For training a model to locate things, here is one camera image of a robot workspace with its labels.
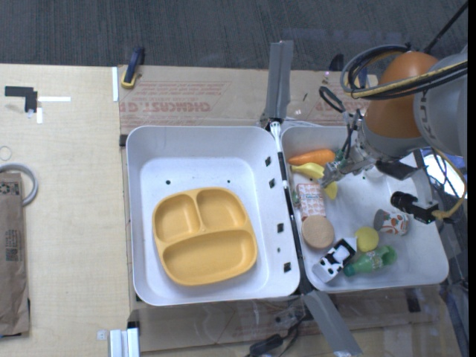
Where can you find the yellow banana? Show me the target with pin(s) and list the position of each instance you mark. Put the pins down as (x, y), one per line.
(310, 169)

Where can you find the brown cardboard board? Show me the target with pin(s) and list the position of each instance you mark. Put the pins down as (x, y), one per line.
(223, 99)

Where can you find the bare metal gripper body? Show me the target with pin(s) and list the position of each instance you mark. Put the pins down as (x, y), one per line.
(357, 159)

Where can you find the green plastic bottle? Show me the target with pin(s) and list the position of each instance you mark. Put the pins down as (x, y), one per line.
(370, 262)

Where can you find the white and orange printed carton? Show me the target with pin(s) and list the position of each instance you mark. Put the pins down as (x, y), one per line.
(311, 201)

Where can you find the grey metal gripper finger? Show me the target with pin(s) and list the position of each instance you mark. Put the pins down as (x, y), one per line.
(337, 177)
(327, 173)

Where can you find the yellow divided plate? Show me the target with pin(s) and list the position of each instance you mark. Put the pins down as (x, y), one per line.
(204, 236)

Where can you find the brown paper bag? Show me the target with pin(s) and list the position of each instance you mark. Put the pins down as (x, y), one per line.
(13, 259)

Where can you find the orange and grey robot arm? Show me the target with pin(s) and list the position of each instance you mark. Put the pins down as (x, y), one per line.
(398, 99)

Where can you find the black cylinder on white bracket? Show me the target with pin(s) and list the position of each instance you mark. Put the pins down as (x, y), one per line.
(409, 204)

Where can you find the white plastic tray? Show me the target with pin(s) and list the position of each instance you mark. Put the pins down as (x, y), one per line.
(208, 151)
(379, 195)

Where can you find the orange carrot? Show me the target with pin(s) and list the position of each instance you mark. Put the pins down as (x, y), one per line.
(312, 157)

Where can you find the yellow lemon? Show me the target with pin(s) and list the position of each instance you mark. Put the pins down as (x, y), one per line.
(366, 238)

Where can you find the round tan biscuit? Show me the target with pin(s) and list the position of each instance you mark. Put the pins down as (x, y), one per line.
(317, 232)

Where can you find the black and white milk carton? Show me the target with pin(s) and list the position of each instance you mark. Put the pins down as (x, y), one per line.
(332, 260)

